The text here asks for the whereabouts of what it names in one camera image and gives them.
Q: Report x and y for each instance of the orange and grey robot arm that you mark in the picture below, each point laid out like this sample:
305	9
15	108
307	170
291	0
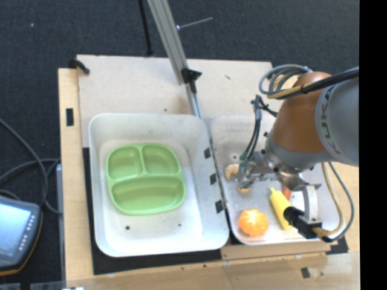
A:
302	122

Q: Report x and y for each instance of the beige croissant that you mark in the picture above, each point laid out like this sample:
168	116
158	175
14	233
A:
231	171

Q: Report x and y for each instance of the white plastic tray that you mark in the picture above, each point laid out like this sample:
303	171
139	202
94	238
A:
193	222
229	137

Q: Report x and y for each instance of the pale wood board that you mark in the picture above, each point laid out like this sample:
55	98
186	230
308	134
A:
136	86

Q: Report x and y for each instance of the orange peeled mandarin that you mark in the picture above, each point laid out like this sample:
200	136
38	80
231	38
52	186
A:
253	223

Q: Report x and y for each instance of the yellow squeeze bottle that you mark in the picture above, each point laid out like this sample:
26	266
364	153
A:
279	207

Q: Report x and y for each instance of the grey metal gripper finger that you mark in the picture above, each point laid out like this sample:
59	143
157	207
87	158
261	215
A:
247	183
242	170

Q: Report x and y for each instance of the small beige pastry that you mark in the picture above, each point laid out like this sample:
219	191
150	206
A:
242	189

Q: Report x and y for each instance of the green divided plate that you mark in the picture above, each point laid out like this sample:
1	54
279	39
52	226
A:
145	178

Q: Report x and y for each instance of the small red toy food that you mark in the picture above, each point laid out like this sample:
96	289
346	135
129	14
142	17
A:
286	192

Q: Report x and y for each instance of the black cylinder on white bracket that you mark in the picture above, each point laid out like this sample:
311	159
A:
308	225

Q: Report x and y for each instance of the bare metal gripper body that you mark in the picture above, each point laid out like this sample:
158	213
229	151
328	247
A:
272	171

